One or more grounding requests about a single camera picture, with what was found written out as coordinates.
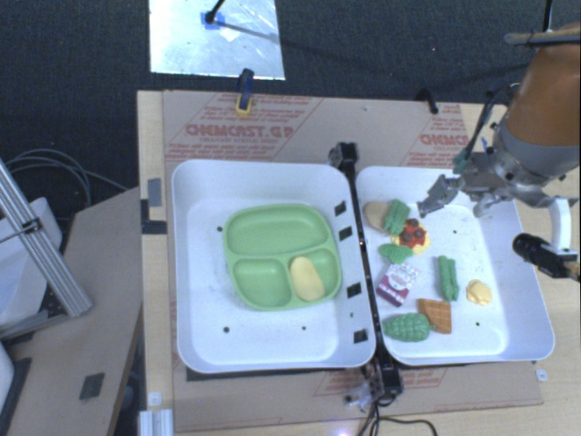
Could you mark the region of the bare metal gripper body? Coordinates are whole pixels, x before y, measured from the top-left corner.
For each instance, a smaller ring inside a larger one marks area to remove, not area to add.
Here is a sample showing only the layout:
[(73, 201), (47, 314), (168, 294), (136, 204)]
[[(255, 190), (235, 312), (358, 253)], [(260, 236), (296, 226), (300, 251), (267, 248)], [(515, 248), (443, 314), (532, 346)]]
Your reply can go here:
[(554, 198), (543, 188), (563, 174), (563, 164), (540, 150), (530, 154), (516, 150), (463, 151), (456, 157), (456, 174), (470, 196), (489, 192), (503, 201), (519, 200), (532, 208), (546, 208)]

